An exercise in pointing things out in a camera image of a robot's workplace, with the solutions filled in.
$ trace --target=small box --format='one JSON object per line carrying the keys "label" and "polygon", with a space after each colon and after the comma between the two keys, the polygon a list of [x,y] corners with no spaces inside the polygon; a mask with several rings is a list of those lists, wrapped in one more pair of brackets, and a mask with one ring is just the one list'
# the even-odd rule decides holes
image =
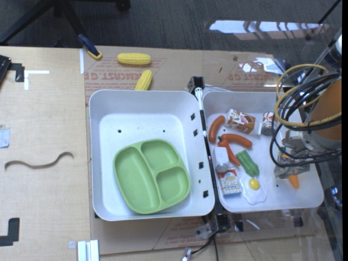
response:
{"label": "small box", "polygon": [[217,178],[220,182],[223,197],[241,194],[241,185],[234,169],[227,170],[226,172],[218,172]]}
{"label": "small box", "polygon": [[227,172],[229,159],[225,147],[215,147],[213,149],[212,159],[216,172]]}
{"label": "small box", "polygon": [[235,109],[230,109],[227,113],[225,127],[249,134],[254,129],[255,122],[255,117]]}

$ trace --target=green plate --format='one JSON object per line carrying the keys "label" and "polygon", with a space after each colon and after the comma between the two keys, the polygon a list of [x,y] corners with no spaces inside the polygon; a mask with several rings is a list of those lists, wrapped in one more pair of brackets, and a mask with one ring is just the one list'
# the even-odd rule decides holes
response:
{"label": "green plate", "polygon": [[129,145],[117,152],[114,174],[127,205],[152,214],[184,200],[190,192],[187,169],[174,146],[163,139]]}

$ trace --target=toy sausage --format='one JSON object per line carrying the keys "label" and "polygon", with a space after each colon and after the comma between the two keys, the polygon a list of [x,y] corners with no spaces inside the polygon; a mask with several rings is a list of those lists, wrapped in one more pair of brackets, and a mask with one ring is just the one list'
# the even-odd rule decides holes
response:
{"label": "toy sausage", "polygon": [[245,148],[251,148],[252,146],[252,142],[249,139],[238,134],[225,133],[221,136],[221,139],[227,140],[228,142],[236,142]]}
{"label": "toy sausage", "polygon": [[214,143],[216,141],[216,134],[218,132],[219,127],[225,122],[225,117],[220,115],[217,117],[209,129],[208,139],[210,142]]}

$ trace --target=blue handle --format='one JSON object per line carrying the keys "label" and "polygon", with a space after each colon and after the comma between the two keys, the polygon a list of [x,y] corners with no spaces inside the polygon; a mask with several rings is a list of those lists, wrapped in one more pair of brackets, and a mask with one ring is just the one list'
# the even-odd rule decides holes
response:
{"label": "blue handle", "polygon": [[78,34],[77,35],[77,40],[82,43],[87,49],[93,53],[95,56],[99,55],[98,50],[94,46],[94,44],[83,34]]}

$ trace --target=toy food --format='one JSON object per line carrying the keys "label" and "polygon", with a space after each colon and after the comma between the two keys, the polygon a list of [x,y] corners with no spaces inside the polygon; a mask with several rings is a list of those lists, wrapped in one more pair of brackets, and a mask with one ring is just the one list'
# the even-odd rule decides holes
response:
{"label": "toy food", "polygon": [[212,160],[216,172],[227,172],[229,167],[229,159],[227,149],[225,147],[214,147]]}
{"label": "toy food", "polygon": [[151,63],[151,56],[144,53],[120,53],[117,60],[122,64],[147,65]]}
{"label": "toy food", "polygon": [[295,189],[298,189],[300,187],[299,178],[297,175],[289,175],[288,179]]}
{"label": "toy food", "polygon": [[257,176],[260,174],[259,167],[256,163],[252,161],[248,152],[243,150],[236,155],[237,160],[242,164],[245,172],[249,174],[251,177]]}
{"label": "toy food", "polygon": [[239,181],[237,180],[234,169],[228,170],[226,172],[218,172],[217,178],[220,182],[220,188],[223,197],[241,194],[241,186]]}
{"label": "toy food", "polygon": [[[274,119],[273,112],[265,112],[262,117],[262,127],[261,134],[266,136],[272,136],[272,120]],[[278,125],[277,119],[273,121],[274,127],[276,128]]]}
{"label": "toy food", "polygon": [[256,203],[266,200],[267,191],[260,179],[256,179],[244,173],[240,177],[239,182],[242,187],[242,195],[250,205],[255,205]]}
{"label": "toy food", "polygon": [[228,142],[236,142],[238,144],[241,144],[245,148],[251,148],[252,142],[241,135],[233,134],[233,133],[225,133],[221,136],[222,140],[227,140]]}
{"label": "toy food", "polygon": [[236,131],[249,134],[255,127],[255,121],[256,118],[249,114],[230,109],[227,113],[225,127],[233,128]]}
{"label": "toy food", "polygon": [[151,80],[152,80],[152,71],[150,71],[150,70],[144,71],[141,74],[134,89],[135,90],[147,90],[150,86]]}
{"label": "toy food", "polygon": [[225,117],[220,115],[217,117],[209,129],[208,139],[210,142],[216,142],[216,133],[218,132],[219,127],[225,122]]}
{"label": "toy food", "polygon": [[237,159],[237,157],[234,155],[234,153],[232,152],[231,148],[229,147],[227,139],[219,141],[217,145],[219,147],[225,147],[227,149],[229,161],[235,164],[236,166],[240,166],[240,162]]}

